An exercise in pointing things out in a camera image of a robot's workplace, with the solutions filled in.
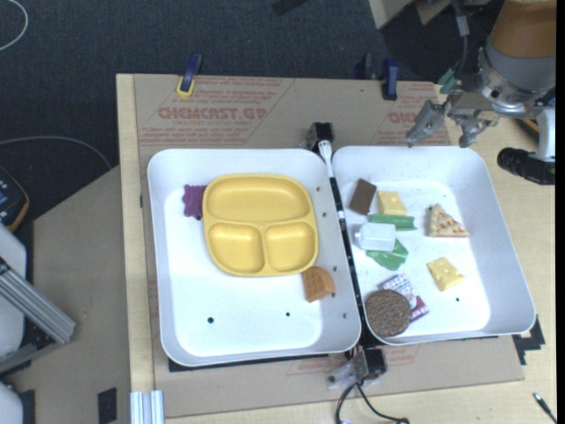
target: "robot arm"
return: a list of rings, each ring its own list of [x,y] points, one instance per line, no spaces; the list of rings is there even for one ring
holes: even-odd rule
[[[443,78],[446,101],[426,103],[406,133],[408,146],[434,133],[445,116],[462,128],[462,148],[500,116],[535,119],[538,152],[507,148],[499,165],[534,182],[554,184],[556,33],[557,0],[506,0],[474,70]]]

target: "white tray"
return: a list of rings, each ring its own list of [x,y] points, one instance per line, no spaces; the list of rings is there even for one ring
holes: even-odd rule
[[[314,265],[335,296],[306,301],[299,274],[232,276],[207,252],[203,222],[184,215],[184,186],[226,174],[282,174],[311,196],[319,234]],[[154,227],[162,346],[178,364],[346,352],[361,333],[357,301],[324,163],[303,149],[167,149],[147,171]]]
[[[467,337],[517,334],[530,329],[535,310],[483,160],[459,147],[346,147],[333,159],[348,229],[366,221],[348,209],[360,178],[381,191],[398,192],[415,217],[415,231],[397,231],[408,249],[397,270],[384,269],[352,243],[363,300],[379,284],[404,273],[429,313],[396,337],[392,345]],[[468,238],[426,236],[427,210],[440,203],[469,231]],[[376,198],[371,206],[378,213]],[[447,257],[464,275],[457,286],[439,291],[426,264]]]

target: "black pen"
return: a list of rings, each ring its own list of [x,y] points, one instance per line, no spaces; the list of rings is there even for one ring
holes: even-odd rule
[[[554,421],[555,424],[557,424],[557,419],[554,417],[554,414],[551,413],[551,410],[547,406],[546,401],[541,398],[541,396],[537,392],[534,392],[533,396],[538,402],[539,406],[543,409],[543,411],[547,413],[547,415]]]

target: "blue clamp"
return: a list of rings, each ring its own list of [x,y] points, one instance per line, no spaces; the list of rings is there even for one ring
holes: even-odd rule
[[[194,89],[194,76],[200,72],[202,65],[202,54],[193,52],[188,60],[184,77],[181,77],[177,85],[177,95],[182,99],[188,99]]]
[[[385,101],[395,101],[396,78],[398,76],[398,63],[392,57],[388,57],[382,64],[382,97]]]

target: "wooden table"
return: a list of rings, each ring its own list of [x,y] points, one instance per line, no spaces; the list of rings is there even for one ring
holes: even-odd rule
[[[324,82],[325,80],[318,81],[320,86]],[[365,86],[369,91],[379,93],[377,82],[366,83]],[[315,83],[311,84],[311,88],[313,87],[316,87]],[[352,80],[333,83],[333,88],[342,89],[342,99],[346,99],[349,87],[358,87],[358,84]],[[333,102],[336,108],[347,104],[340,101],[339,95]],[[131,386],[132,391],[149,392],[155,389],[155,378],[147,302],[144,225],[139,206],[141,171],[133,75],[117,76],[117,111]],[[308,127],[311,122],[312,120],[305,120],[303,124]],[[459,129],[453,124],[448,129],[451,140],[456,140]],[[554,413],[557,412],[555,188],[535,185],[499,168],[496,156],[505,147],[533,151],[536,149],[536,140],[516,121],[504,120],[480,135],[478,143],[472,149],[483,157],[489,169],[502,213],[531,289],[546,343],[539,351],[527,352],[523,381],[376,397],[373,400],[376,408],[385,414],[407,416],[412,424],[550,422],[533,399],[533,392],[541,394]],[[228,420],[236,424],[331,423],[334,410],[335,401],[327,401],[175,418],[168,419],[167,422],[209,424]],[[355,423],[380,422],[359,398],[348,399],[342,409],[342,418]]]

